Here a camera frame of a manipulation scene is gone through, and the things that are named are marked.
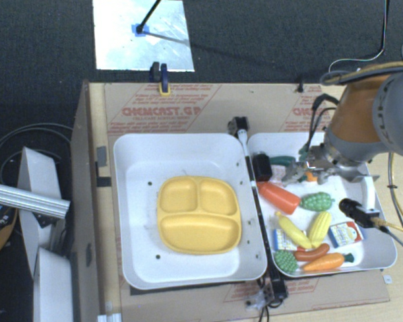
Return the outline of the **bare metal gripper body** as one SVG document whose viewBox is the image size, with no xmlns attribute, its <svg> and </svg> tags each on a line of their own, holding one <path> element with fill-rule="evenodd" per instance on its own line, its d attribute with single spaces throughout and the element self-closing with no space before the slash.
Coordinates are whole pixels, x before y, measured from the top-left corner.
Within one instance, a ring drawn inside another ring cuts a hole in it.
<svg viewBox="0 0 403 322">
<path fill-rule="evenodd" d="M 349 160 L 332 146 L 325 144 L 312 146 L 309 149 L 306 165 L 314 176 L 316 171 L 328 170 L 330 177 L 341 177 L 350 183 L 360 183 L 367 177 L 373 182 L 380 178 L 379 175 L 369 173 L 365 162 Z"/>
</svg>

